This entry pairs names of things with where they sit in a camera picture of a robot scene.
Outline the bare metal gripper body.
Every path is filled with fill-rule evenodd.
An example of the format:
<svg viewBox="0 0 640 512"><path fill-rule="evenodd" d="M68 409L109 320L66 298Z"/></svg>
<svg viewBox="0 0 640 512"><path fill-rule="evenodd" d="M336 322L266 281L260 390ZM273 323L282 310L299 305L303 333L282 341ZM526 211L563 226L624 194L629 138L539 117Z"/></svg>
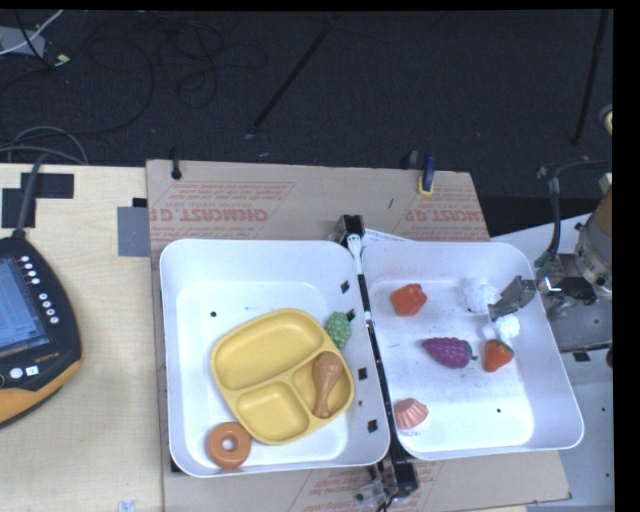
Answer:
<svg viewBox="0 0 640 512"><path fill-rule="evenodd" d="M547 300L547 319L559 320L570 309L611 302L612 264L587 242L579 242L573 253L546 251L536 260L537 289Z"/></svg>

